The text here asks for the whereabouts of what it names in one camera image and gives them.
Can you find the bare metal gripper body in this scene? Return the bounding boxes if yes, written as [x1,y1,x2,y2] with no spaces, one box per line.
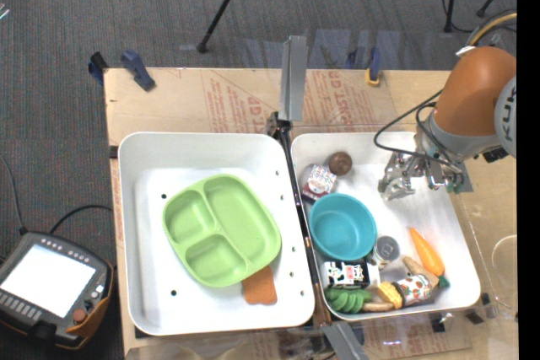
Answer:
[386,150,473,194]

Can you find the white plastic tray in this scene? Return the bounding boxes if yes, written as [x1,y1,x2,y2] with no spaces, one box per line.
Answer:
[289,132,482,321]
[117,132,316,336]

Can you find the brown doughnut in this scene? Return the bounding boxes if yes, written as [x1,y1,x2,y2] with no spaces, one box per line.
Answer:
[328,151,354,176]

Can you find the blue bowl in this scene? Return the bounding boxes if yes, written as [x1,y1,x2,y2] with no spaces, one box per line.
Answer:
[308,192,378,261]

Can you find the grey can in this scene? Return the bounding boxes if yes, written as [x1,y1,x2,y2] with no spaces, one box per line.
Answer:
[373,235,401,270]

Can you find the white carton with colourful print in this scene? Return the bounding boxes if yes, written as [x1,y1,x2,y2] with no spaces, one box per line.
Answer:
[300,164,338,201]

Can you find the orange carrot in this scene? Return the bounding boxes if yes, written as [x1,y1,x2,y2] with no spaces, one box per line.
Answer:
[408,227,451,289]

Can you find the beige bread stick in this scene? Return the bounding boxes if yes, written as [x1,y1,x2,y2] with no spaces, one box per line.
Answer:
[402,255,440,287]

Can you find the black and white milk carton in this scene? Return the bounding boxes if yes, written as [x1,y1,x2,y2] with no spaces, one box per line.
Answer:
[323,261,371,290]

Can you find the white can with strawberry print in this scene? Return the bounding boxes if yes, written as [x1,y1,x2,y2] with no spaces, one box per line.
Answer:
[394,273,434,307]

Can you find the yellow corn piece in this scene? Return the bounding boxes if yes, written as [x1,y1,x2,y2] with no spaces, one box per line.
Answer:
[376,281,404,310]

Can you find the beige biscuit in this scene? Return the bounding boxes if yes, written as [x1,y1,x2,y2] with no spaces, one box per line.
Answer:
[361,300,396,313]

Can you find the green grapes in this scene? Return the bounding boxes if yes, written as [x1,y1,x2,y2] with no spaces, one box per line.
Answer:
[324,287,373,314]

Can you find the brown toast slice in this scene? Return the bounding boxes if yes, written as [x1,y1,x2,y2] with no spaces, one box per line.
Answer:
[241,265,278,306]

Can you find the green divided plate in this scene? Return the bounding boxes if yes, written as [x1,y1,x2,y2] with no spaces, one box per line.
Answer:
[161,174,283,288]

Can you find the brown cardboard board red print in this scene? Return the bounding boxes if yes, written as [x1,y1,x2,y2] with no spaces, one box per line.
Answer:
[103,67,518,360]

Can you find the black block with wires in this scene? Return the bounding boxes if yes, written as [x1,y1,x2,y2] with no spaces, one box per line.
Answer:
[266,111,293,140]

